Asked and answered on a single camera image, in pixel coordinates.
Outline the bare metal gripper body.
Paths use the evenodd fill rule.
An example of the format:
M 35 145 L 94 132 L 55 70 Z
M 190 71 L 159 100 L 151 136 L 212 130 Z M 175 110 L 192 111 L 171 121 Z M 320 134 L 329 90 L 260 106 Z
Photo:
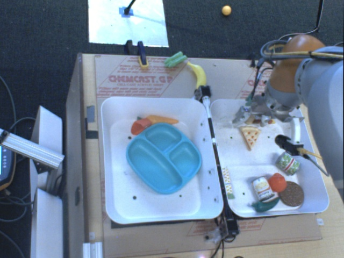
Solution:
M 282 122 L 291 121 L 290 112 L 298 106 L 296 94 L 255 95 L 249 96 L 246 101 L 252 114 L 271 116 Z

